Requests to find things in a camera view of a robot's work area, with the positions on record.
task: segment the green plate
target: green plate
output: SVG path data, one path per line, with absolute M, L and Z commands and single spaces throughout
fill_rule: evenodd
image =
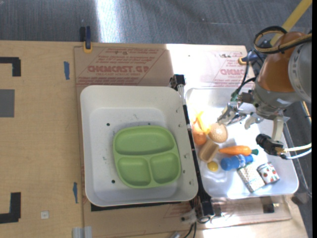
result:
M 119 177 L 129 187 L 158 187 L 180 176 L 176 141 L 161 126 L 135 126 L 118 131 L 113 138 L 113 155 Z

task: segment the yellow pole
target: yellow pole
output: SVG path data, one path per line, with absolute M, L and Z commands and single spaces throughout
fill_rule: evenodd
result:
M 297 5 L 292 14 L 288 17 L 282 27 L 288 32 L 296 22 L 301 18 L 305 11 L 311 6 L 313 0 L 301 0 Z M 280 34 L 276 34 L 270 41 L 270 44 L 273 46 L 277 39 L 280 37 Z

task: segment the gray square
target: gray square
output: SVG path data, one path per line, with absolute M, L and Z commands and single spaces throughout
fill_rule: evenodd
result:
M 14 90 L 0 89 L 0 117 L 14 117 Z

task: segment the toy carrot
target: toy carrot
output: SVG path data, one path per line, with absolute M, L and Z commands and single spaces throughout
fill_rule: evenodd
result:
M 259 153 L 257 149 L 251 150 L 251 148 L 246 145 L 235 145 L 235 146 L 224 147 L 219 149 L 218 151 L 219 153 L 226 153 L 231 155 L 242 154 L 244 156 L 248 156 L 250 154 L 257 155 Z

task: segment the dark floor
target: dark floor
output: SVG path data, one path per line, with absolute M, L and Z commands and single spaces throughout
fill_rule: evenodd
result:
M 282 26 L 300 1 L 0 0 L 0 40 L 79 41 L 79 28 L 89 25 L 94 42 L 245 45 L 249 50 L 256 33 Z M 310 6 L 293 30 L 308 33 L 312 16 Z M 302 104 L 285 115 L 291 117 L 289 144 L 310 143 L 311 124 Z M 311 154 L 294 164 L 301 177 L 294 201 L 312 237 Z

